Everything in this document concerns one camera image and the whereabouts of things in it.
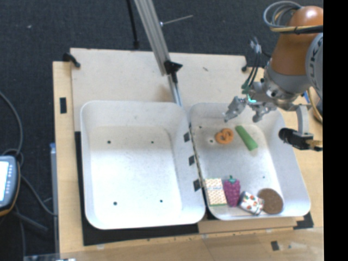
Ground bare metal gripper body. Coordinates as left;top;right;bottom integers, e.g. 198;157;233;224
246;78;300;112

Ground green stick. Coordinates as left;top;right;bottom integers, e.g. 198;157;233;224
234;125;258;151

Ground orange pretzel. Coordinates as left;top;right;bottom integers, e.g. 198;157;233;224
215;128;235;146

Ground white plastic tray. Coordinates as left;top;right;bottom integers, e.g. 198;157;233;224
80;100;207;231
188;102;312;221

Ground purple grapes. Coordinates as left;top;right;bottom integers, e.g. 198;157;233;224
223;175;241;208

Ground patterned white carton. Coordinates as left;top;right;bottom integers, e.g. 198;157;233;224
204;177;228;207

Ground brown round biscuit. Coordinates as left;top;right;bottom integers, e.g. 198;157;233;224
257;188;284;215

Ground pale wood board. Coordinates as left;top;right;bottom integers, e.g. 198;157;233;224
69;47;305;235

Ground white can with fruit print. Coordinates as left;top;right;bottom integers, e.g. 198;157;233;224
238;191;265;216

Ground black cylinder on white bracket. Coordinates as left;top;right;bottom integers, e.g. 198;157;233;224
278;103;314;151

